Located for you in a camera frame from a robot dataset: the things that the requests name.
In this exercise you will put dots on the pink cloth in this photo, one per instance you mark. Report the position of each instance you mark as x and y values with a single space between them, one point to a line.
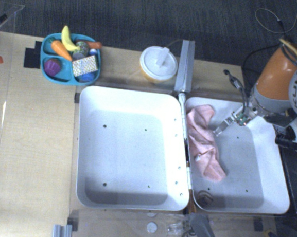
200 140

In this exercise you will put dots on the orange-red sausage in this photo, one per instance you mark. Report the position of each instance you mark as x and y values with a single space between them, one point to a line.
95 45

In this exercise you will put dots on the orange carrot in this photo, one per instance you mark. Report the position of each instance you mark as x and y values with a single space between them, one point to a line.
61 49

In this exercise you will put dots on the white plastic tray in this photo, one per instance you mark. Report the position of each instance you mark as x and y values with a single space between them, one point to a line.
248 162
132 150

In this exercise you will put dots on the black cylinder on white bracket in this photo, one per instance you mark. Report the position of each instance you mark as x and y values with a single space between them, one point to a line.
291 141

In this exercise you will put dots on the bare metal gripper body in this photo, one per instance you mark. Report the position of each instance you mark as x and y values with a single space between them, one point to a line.
244 116

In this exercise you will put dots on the small white and blue bottle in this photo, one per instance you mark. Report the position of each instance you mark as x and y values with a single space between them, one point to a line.
93 52

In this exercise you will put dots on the clear plastic bottle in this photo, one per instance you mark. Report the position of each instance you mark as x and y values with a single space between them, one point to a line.
176 228

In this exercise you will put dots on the white round disc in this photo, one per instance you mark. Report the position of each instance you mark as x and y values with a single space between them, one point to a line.
152 227

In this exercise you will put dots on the blue round cap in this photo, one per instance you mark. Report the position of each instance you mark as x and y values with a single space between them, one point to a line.
88 76

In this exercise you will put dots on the purple grapes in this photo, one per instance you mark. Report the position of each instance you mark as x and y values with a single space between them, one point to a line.
52 67

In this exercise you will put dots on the yellow banana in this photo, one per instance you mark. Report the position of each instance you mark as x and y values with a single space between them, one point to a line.
66 41

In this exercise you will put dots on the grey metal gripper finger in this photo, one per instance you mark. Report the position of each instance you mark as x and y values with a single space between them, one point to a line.
224 129
220 127

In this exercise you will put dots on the blue divided plate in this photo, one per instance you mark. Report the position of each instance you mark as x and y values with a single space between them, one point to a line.
64 78

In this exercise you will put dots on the patterned white carton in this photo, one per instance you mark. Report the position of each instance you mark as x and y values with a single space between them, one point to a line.
85 65

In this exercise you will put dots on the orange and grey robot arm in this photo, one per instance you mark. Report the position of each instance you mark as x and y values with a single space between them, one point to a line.
276 75

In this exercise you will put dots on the green can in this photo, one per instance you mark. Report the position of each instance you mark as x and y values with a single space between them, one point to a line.
82 49

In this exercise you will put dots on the yellow cup with white lid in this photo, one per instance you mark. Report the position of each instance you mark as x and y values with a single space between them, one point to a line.
157 64

